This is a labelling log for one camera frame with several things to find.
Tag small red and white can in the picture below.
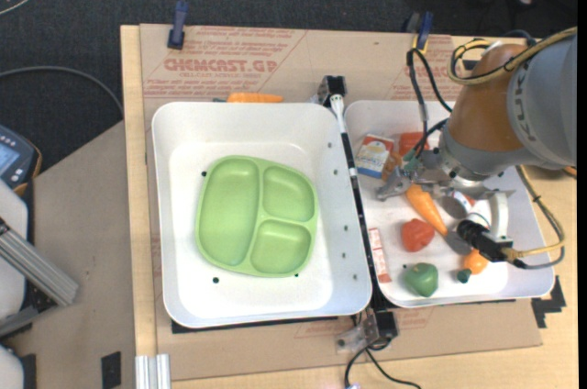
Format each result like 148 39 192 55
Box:
440 189 479 219

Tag thin black and white rod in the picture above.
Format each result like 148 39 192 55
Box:
329 94 382 311

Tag green divided plate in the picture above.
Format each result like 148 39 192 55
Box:
194 154 320 279

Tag green bell pepper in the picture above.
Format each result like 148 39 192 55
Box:
403 262 439 298

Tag white plastic tray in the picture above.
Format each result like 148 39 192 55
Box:
150 101 373 329
343 99 557 309

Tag white blue orange carton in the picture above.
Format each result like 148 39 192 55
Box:
355 133 396 180

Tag black block with thin wires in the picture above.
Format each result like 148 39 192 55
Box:
336 308 400 354
316 74 348 106

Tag brown cardboard board red print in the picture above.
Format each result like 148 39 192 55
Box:
138 23 545 382

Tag black cylinder on white bracket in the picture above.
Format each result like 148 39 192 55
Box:
455 190 515 262

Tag small orange carrot green top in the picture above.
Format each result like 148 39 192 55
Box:
456 249 490 284

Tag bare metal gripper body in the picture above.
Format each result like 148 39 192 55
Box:
409 161 491 198

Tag red and white packet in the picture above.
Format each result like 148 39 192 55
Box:
367 227 393 284

